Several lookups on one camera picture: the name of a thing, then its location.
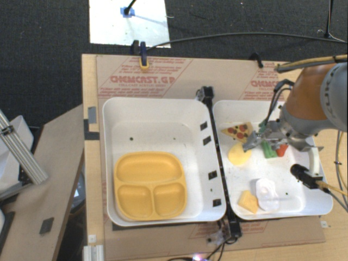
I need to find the thin black rod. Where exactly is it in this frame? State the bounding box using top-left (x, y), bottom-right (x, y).
top-left (204, 98), bottom-right (235, 223)

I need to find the yellow divided plate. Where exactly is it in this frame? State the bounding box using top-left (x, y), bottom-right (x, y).
top-left (113, 151), bottom-right (188, 222)

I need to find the white plastic packet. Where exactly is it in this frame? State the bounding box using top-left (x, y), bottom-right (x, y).
top-left (250, 178), bottom-right (281, 212)

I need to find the pale yellow round biscuit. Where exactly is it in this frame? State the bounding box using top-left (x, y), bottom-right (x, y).
top-left (227, 141), bottom-right (253, 167)

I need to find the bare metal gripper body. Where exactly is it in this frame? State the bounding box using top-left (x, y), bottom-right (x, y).
top-left (256, 120), bottom-right (325, 152)

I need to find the white plastic tray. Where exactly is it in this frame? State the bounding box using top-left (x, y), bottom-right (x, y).
top-left (212, 100), bottom-right (334, 221)
top-left (102, 96), bottom-right (227, 227)

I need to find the black block with thin wires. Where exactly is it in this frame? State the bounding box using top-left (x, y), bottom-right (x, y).
top-left (226, 218), bottom-right (243, 239)
top-left (196, 85), bottom-right (215, 102)

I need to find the yellow cheese wedge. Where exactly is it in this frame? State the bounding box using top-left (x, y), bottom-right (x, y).
top-left (237, 190), bottom-right (259, 215)

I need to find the orange toy carrot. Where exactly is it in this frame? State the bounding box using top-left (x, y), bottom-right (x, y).
top-left (276, 144), bottom-right (289, 158)

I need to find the green toy vegetable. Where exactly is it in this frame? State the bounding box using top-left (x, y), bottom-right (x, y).
top-left (260, 140), bottom-right (278, 159)

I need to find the toy pizza slice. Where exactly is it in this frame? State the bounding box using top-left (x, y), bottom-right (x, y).
top-left (220, 121), bottom-right (254, 144)

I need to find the brown cardboard board red print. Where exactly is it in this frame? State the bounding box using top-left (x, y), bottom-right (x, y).
top-left (95, 55), bottom-right (326, 261)

